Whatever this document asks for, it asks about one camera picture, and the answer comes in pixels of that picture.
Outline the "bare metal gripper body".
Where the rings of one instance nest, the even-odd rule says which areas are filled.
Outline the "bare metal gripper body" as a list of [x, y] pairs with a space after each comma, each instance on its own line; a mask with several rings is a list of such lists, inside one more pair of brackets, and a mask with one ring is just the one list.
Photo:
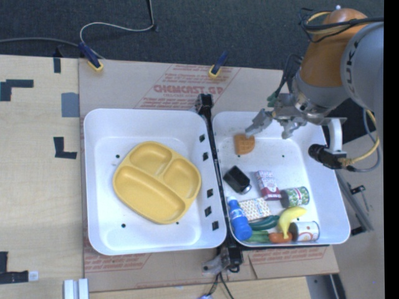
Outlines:
[[304, 124], [306, 122], [315, 125], [326, 125], [331, 117], [330, 102], [326, 102], [319, 93], [306, 95], [299, 93], [272, 94], [272, 119], [279, 122], [293, 122]]

